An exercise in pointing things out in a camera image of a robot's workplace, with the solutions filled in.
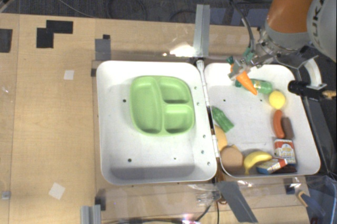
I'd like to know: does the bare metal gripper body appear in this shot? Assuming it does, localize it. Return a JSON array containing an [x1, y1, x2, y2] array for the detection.
[[246, 41, 281, 69]]

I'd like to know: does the orange carrot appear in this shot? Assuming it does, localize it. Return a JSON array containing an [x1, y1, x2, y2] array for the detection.
[[226, 56, 259, 96]]

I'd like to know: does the green bottle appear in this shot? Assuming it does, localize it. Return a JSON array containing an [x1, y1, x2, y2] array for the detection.
[[234, 78, 273, 95]]

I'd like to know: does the yellow lemon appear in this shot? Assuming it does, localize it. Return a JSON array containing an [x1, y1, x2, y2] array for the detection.
[[268, 90, 286, 110]]

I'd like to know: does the green toy vegetable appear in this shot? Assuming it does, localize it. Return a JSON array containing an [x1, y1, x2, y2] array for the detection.
[[211, 106, 235, 133]]

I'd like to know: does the white plastic tray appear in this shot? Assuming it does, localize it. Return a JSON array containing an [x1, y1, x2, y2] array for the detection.
[[204, 62, 322, 179], [95, 60, 218, 187]]

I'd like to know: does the orange sausage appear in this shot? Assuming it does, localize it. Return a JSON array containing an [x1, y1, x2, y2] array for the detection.
[[272, 109, 286, 139]]

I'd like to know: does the yellow-orange bread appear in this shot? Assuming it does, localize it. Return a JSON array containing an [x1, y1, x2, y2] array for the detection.
[[214, 124, 229, 151]]

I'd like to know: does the brown sausage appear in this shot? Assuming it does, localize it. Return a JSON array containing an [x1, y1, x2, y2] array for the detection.
[[281, 117, 294, 140]]

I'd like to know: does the tan round bread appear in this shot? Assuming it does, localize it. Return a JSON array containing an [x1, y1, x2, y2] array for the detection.
[[220, 146, 244, 172]]

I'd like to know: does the yellow banana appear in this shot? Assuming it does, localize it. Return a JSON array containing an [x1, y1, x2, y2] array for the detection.
[[243, 151, 273, 176]]

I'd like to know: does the red and white can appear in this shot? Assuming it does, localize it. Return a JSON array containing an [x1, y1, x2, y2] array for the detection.
[[273, 138, 297, 165]]

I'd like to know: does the green divided plate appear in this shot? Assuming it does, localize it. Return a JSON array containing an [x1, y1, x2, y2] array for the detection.
[[129, 75, 196, 138]]

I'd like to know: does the blue and orange carton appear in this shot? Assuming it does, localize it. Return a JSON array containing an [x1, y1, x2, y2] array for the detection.
[[255, 158, 289, 175]]

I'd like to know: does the dark brown bar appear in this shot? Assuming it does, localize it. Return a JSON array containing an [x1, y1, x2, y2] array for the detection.
[[277, 164, 298, 174]]

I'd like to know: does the black cylinder on white bracket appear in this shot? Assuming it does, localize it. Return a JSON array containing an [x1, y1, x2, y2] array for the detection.
[[288, 58, 329, 100]]

